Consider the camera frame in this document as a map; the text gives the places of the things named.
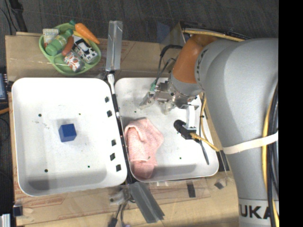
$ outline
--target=green bowl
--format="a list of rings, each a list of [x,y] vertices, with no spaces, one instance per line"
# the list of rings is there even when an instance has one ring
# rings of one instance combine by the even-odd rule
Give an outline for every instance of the green bowl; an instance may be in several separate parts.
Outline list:
[[[73,25],[70,25],[69,23],[56,26],[55,28],[59,29],[60,34],[64,33],[69,28],[72,30],[75,30],[75,27]],[[44,54],[44,56],[49,60],[49,62],[56,68],[56,70],[58,72],[60,72],[61,74],[65,75],[65,76],[73,77],[73,76],[80,75],[80,74],[88,71],[89,69],[93,68],[101,60],[101,51],[100,51],[99,47],[93,41],[90,40],[89,42],[90,42],[90,46],[97,52],[98,56],[91,64],[88,64],[87,62],[82,60],[85,64],[85,67],[82,70],[77,71],[77,72],[74,72],[64,62],[64,56],[61,53],[59,53],[55,56],[51,56],[48,53],[46,53],[45,48],[44,48],[43,35],[40,36],[40,38],[39,38],[39,47],[40,47],[40,50],[42,51],[42,53]]]

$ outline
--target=pink towel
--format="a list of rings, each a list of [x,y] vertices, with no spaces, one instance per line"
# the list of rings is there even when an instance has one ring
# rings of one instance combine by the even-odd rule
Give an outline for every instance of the pink towel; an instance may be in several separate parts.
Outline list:
[[[124,131],[128,157],[134,176],[148,179],[157,165],[156,151],[163,143],[162,133],[149,121],[131,121]]]

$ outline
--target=white strap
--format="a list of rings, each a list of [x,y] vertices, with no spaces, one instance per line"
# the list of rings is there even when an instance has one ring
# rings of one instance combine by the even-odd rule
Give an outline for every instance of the white strap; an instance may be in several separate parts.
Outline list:
[[[279,139],[279,131],[277,131],[275,134],[259,138],[259,139],[254,139],[250,141],[246,141],[241,144],[237,144],[234,146],[229,146],[229,147],[224,147],[223,151],[226,155],[231,155],[235,153],[239,153],[241,151],[247,150],[247,149],[253,149],[265,145],[269,145]]]

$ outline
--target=blue cube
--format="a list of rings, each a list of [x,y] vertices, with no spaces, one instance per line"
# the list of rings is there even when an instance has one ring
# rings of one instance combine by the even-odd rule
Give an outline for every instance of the blue cube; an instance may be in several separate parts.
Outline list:
[[[73,123],[61,125],[59,135],[61,142],[74,140],[77,136],[75,125]]]

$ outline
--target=dark floor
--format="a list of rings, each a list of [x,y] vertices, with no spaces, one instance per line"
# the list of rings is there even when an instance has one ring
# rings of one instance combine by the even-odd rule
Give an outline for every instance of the dark floor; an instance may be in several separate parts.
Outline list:
[[[252,38],[278,37],[279,0],[19,0],[29,32],[41,33],[75,19],[99,38],[107,38],[110,20],[123,21],[123,39],[161,42],[180,20],[207,28],[233,30]],[[6,69],[5,35],[9,12],[0,0],[0,73]],[[14,15],[12,21],[19,30]],[[8,114],[0,115],[0,215],[10,212],[12,164]]]

